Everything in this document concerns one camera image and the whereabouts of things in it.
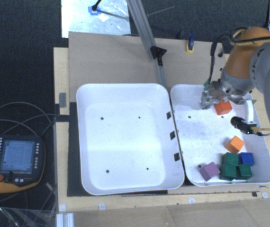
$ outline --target green cube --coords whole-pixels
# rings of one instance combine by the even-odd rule
[[[231,181],[237,177],[236,166],[223,164],[220,167],[219,179]]]
[[[251,166],[247,164],[239,164],[237,167],[237,180],[247,180],[252,177]]]
[[[237,154],[232,154],[232,153],[225,153],[222,157],[221,157],[221,164],[229,164],[229,165],[234,165],[234,166],[238,166],[238,155]]]

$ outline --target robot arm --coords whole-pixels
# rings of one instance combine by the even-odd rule
[[[241,34],[241,41],[269,37],[270,32],[252,27]],[[270,43],[235,46],[218,81],[209,83],[202,93],[201,108],[208,109],[221,100],[244,104],[243,96],[254,87],[264,94],[266,111],[270,121]]]

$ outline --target orange cube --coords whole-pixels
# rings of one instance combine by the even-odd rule
[[[225,148],[231,153],[237,154],[243,146],[244,142],[237,136],[234,136],[233,139],[231,139],[230,142],[225,146]]]
[[[232,110],[230,101],[227,101],[227,102],[220,101],[220,103],[214,104],[214,107],[218,115],[227,114],[228,112]]]

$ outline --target block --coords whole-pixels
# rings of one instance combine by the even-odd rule
[[[237,154],[242,149],[243,146],[244,142],[237,136],[234,136],[230,140],[230,142],[225,146],[225,148],[231,153]]]
[[[237,167],[237,180],[247,180],[253,176],[251,166],[247,164],[239,164]]]
[[[222,180],[231,181],[237,177],[236,166],[223,164],[220,167],[220,175],[219,178]]]
[[[218,104],[214,104],[214,107],[218,115],[227,114],[228,112],[232,110],[230,101],[227,101],[227,102],[220,101]]]
[[[242,152],[238,156],[240,164],[254,165],[254,158],[251,152]]]
[[[205,179],[205,181],[210,180],[213,176],[218,175],[220,173],[220,170],[215,165],[214,162],[211,162],[200,169],[200,174]]]
[[[238,166],[238,155],[233,154],[233,153],[225,153],[222,157],[221,157],[221,164],[229,164],[229,165],[234,165],[234,166]]]

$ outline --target table top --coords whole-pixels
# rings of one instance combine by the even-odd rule
[[[164,74],[167,88],[176,84],[203,84],[208,78],[211,43],[195,42],[194,53],[185,51],[186,41],[156,39],[157,46],[167,49],[163,56]],[[220,68],[225,65],[225,57],[216,58],[213,79],[220,77]],[[69,103],[75,102],[79,86],[86,83],[157,83],[154,61],[150,60],[138,37],[70,33],[69,48],[54,48],[55,103],[60,106],[60,114],[69,114]],[[65,104],[59,95],[65,94]],[[252,93],[261,126],[269,126],[263,95],[257,90]],[[56,175],[58,181],[59,211],[74,212],[97,210],[105,203],[107,209],[168,206],[234,200],[255,200],[263,196],[270,198],[270,183],[197,187],[184,186],[169,190],[166,195],[110,195],[90,197],[68,197],[68,145],[69,123],[55,125]],[[270,136],[266,137],[270,152]]]

